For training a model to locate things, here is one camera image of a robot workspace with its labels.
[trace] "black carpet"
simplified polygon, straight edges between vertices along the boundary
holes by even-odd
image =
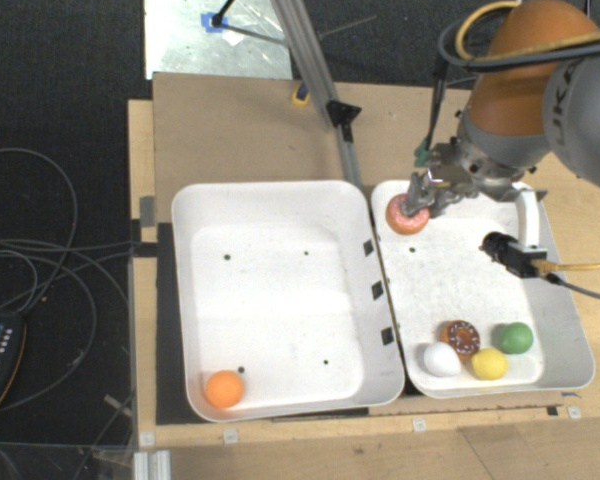
[[[378,16],[325,38],[335,79],[428,85],[439,31],[489,1],[306,3],[322,32]],[[584,2],[567,1],[579,7]],[[593,18],[600,23],[600,0],[593,0]],[[76,246],[130,238],[126,103],[150,97],[143,41],[142,0],[0,0],[0,148],[30,148],[66,171],[79,201]],[[23,154],[0,155],[0,237],[63,244],[72,225],[69,191],[53,169]],[[69,258],[68,265],[80,264],[73,255]],[[126,286],[125,259],[113,260],[107,268]],[[48,268],[40,271],[50,273]],[[17,261],[0,261],[0,303],[26,290],[27,275]],[[125,303],[95,269],[80,275],[97,303],[93,348],[66,382],[35,401],[0,412],[0,441],[92,443],[114,413],[104,396],[124,400],[129,395]],[[87,295],[70,279],[54,283],[31,313],[29,325],[23,364],[6,406],[59,378],[81,356],[92,325]],[[129,421],[119,418],[102,443],[122,443],[128,429]]]

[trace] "yellow ball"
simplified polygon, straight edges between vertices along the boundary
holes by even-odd
[[[471,358],[474,373],[482,380],[497,380],[509,368],[507,357],[495,348],[483,348]]]

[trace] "chocolate donut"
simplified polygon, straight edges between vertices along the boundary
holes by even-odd
[[[476,328],[464,320],[454,320],[444,326],[440,341],[451,345],[460,361],[468,361],[480,350],[480,335]]]

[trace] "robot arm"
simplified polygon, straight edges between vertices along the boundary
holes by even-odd
[[[506,57],[596,29],[565,2],[530,0],[509,13],[488,55]],[[551,150],[577,176],[600,187],[600,53],[594,53],[557,65],[539,57],[535,64],[480,75],[457,136],[433,147],[426,171],[412,175],[405,213],[428,207],[435,218],[449,204],[479,193],[515,202],[520,197],[515,182]]]

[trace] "toy fruit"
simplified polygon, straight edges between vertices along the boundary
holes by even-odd
[[[460,358],[451,345],[438,341],[424,349],[424,365],[429,373],[436,377],[455,377],[460,375]]]
[[[482,380],[497,380],[509,369],[507,357],[495,348],[484,348],[471,358],[474,373]]]
[[[231,370],[214,373],[204,388],[207,401],[218,409],[236,405],[242,398],[244,385],[240,376]]]
[[[533,332],[527,324],[514,322],[502,330],[499,341],[505,354],[523,354],[533,345]]]
[[[440,333],[440,341],[451,345],[463,363],[480,350],[480,334],[464,320],[454,320],[445,325]]]

